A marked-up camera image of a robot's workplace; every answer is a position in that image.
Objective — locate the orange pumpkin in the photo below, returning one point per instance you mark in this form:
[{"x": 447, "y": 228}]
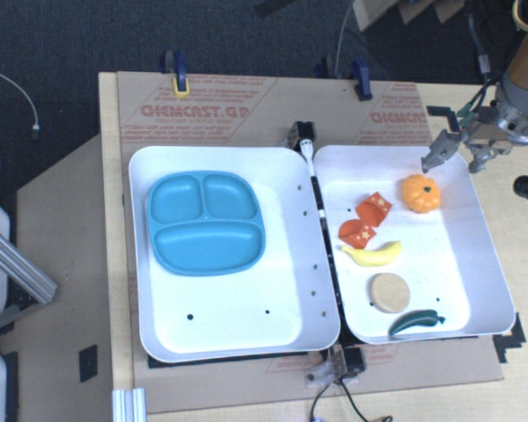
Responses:
[{"x": 420, "y": 194}]

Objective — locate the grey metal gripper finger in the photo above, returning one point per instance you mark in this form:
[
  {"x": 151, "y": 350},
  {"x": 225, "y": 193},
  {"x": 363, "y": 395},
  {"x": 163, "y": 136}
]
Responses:
[
  {"x": 440, "y": 150},
  {"x": 483, "y": 154}
]

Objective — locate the brown cardboard board red print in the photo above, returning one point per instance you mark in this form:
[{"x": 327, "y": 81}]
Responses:
[{"x": 255, "y": 104}]

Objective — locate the yellow banana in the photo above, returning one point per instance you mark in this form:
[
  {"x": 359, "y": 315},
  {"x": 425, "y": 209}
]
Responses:
[{"x": 371, "y": 255}]

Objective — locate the white plastic tray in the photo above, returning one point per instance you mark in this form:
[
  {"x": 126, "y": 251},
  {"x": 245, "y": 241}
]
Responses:
[
  {"x": 229, "y": 315},
  {"x": 449, "y": 253}
]

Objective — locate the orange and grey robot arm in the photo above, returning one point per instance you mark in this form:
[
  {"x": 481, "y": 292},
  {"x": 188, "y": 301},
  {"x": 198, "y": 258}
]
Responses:
[{"x": 524, "y": 64}]

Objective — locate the dark green pepper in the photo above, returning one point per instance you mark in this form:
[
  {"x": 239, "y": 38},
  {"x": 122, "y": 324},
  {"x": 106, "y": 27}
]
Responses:
[{"x": 415, "y": 320}]

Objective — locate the beige round biscuit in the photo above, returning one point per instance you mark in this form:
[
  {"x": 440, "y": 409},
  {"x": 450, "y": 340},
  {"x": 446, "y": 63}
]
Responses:
[{"x": 390, "y": 293}]

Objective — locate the blue divided plate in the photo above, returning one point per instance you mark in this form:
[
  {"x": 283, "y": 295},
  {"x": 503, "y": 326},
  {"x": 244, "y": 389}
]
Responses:
[{"x": 207, "y": 244}]

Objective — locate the thin black and white rod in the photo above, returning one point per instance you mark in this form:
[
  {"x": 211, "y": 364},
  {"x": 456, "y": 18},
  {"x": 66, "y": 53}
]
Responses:
[{"x": 320, "y": 209}]

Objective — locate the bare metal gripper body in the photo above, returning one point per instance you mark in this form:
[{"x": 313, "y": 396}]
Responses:
[{"x": 506, "y": 125}]

